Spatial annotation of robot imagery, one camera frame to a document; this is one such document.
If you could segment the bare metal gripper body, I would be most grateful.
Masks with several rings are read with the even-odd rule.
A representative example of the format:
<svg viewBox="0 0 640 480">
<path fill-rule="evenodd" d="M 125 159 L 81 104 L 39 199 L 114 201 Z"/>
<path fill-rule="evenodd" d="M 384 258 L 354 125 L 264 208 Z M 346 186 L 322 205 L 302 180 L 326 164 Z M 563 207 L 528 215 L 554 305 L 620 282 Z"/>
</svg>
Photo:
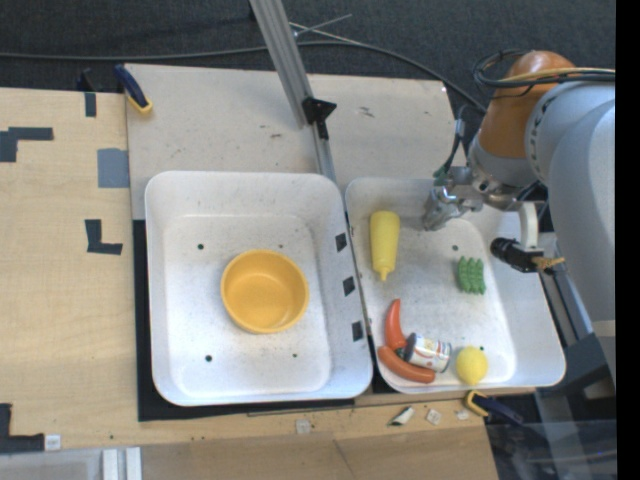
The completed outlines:
<svg viewBox="0 0 640 480">
<path fill-rule="evenodd" d="M 501 182 L 482 168 L 453 166 L 441 175 L 441 202 L 460 214 L 483 206 L 510 211 L 520 192 L 520 187 Z"/>
</svg>

